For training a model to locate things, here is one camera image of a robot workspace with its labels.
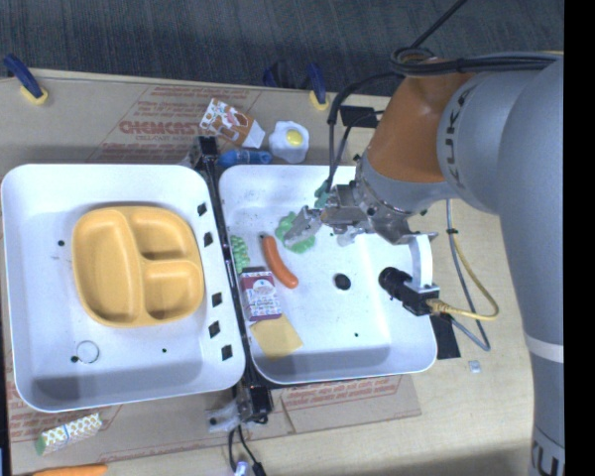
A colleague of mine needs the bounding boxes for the brown cardboard board, red print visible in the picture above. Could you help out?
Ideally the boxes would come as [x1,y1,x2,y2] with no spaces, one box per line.
[0,66,423,471]

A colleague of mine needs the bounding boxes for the green grapes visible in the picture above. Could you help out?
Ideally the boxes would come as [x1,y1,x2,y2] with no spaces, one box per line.
[228,234,252,275]

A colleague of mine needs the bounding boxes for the white fried egg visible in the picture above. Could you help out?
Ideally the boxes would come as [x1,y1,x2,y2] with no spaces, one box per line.
[268,120,311,165]

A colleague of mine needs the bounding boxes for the black cylinder on white bracket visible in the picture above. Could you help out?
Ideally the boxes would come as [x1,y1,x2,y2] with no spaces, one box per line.
[378,230,442,318]

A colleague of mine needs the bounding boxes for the white and orange carton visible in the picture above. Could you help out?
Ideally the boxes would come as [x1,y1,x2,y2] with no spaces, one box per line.
[198,97,267,150]

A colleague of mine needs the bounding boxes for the blue bottle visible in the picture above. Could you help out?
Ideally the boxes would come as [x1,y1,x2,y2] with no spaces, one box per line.
[217,148,274,170]

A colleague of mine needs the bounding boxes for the white plastic tray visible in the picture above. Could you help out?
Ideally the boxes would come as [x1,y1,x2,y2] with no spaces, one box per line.
[0,163,247,414]
[217,164,439,387]

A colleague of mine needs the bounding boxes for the green broccoli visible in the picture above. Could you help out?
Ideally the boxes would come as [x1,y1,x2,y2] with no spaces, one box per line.
[275,210,317,255]

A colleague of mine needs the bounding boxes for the orange carrot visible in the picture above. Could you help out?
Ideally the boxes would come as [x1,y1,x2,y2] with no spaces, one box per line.
[31,462,110,476]

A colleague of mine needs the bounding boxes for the orange sausage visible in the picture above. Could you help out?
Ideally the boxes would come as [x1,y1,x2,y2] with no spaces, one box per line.
[260,234,300,291]

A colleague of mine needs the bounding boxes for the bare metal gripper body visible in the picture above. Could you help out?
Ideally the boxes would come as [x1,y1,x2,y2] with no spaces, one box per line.
[320,181,414,244]

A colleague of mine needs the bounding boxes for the yellow cheese slice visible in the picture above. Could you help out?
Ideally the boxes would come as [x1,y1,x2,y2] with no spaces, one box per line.
[248,313,304,361]

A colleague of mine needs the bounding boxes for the red and white carton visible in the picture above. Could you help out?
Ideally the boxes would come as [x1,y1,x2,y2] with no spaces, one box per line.
[238,266,284,322]

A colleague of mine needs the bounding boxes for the yellow divided plate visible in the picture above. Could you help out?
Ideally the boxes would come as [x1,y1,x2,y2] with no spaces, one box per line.
[70,204,206,329]

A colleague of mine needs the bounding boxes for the black block with thin wires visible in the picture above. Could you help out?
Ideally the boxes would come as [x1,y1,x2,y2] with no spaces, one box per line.
[196,135,221,169]
[234,384,275,423]

